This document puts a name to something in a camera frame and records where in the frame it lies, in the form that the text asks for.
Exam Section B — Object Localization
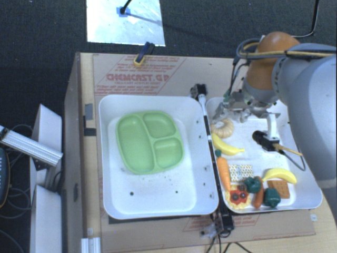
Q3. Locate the orange carrot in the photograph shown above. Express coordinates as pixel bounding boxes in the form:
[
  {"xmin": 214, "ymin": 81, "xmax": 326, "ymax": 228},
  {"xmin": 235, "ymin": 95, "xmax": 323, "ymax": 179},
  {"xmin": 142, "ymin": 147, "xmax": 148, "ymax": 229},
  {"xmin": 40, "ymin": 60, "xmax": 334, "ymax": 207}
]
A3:
[{"xmin": 214, "ymin": 149, "xmax": 232, "ymax": 192}]

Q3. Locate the white plastic tray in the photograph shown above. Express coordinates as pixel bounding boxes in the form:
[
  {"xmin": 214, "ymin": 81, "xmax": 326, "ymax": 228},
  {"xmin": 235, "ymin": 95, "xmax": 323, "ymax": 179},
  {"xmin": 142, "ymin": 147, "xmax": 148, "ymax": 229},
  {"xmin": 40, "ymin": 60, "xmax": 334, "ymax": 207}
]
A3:
[
  {"xmin": 205, "ymin": 96, "xmax": 323, "ymax": 215},
  {"xmin": 98, "ymin": 94, "xmax": 220, "ymax": 220}
]

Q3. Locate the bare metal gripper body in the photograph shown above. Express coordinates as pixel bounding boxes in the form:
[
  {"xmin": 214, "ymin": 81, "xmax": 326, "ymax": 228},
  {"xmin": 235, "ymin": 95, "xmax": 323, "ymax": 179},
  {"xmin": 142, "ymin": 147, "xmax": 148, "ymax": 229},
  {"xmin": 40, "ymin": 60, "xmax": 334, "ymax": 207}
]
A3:
[{"xmin": 223, "ymin": 90, "xmax": 281, "ymax": 120}]

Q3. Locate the brown waffle biscuit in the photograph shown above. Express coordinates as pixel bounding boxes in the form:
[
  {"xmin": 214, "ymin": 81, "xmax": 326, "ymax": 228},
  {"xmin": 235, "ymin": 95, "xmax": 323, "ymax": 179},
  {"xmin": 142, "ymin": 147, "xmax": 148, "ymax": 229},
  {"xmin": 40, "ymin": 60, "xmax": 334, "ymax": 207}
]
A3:
[{"xmin": 267, "ymin": 179, "xmax": 291, "ymax": 200}]

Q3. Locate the brown cardboard board red print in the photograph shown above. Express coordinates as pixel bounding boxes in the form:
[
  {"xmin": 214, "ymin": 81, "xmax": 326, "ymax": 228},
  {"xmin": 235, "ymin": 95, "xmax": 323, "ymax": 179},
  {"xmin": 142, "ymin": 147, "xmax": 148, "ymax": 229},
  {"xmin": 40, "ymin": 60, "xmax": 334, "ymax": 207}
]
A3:
[{"xmin": 92, "ymin": 53, "xmax": 316, "ymax": 248}]

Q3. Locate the beige doughnut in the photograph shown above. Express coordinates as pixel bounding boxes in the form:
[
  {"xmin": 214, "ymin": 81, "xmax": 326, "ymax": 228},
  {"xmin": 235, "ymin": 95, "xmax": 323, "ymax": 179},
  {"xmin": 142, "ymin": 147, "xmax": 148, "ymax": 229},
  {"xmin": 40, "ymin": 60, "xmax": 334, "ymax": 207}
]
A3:
[{"xmin": 210, "ymin": 118, "xmax": 235, "ymax": 139}]

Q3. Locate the pizza slice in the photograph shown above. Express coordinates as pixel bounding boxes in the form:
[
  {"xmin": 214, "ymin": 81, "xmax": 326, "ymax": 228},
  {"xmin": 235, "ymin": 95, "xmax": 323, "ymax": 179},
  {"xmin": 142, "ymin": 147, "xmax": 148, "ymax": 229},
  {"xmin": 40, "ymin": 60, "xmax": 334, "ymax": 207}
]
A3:
[{"xmin": 224, "ymin": 183, "xmax": 251, "ymax": 211}]

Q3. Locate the green divided plate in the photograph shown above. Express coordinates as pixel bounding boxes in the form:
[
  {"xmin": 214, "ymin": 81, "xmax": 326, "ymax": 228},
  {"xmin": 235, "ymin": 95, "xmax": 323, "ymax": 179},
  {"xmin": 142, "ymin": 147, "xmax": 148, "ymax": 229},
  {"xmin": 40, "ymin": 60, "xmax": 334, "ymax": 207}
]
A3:
[{"xmin": 115, "ymin": 110, "xmax": 185, "ymax": 176}]

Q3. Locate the black block with thin wires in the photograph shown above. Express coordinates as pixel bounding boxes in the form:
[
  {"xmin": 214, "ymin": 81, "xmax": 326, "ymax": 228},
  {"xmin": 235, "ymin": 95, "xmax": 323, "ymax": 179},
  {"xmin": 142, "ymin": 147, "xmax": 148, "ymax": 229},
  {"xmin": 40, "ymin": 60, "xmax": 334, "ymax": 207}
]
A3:
[
  {"xmin": 190, "ymin": 83, "xmax": 209, "ymax": 100},
  {"xmin": 210, "ymin": 211, "xmax": 235, "ymax": 238}
]

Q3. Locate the thin black and white rod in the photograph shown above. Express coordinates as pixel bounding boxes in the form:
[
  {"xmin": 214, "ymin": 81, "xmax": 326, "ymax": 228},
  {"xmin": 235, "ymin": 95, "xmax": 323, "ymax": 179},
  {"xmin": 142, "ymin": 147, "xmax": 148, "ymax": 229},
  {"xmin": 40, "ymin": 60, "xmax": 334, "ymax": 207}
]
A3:
[{"xmin": 198, "ymin": 94, "xmax": 230, "ymax": 216}]

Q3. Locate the yellow banana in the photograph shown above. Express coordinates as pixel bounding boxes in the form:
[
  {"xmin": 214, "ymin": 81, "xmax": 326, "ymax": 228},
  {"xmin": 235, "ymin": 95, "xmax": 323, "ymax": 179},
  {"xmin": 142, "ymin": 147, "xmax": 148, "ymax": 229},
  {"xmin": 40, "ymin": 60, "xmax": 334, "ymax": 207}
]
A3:
[
  {"xmin": 261, "ymin": 168, "xmax": 298, "ymax": 185},
  {"xmin": 211, "ymin": 132, "xmax": 246, "ymax": 157}
]

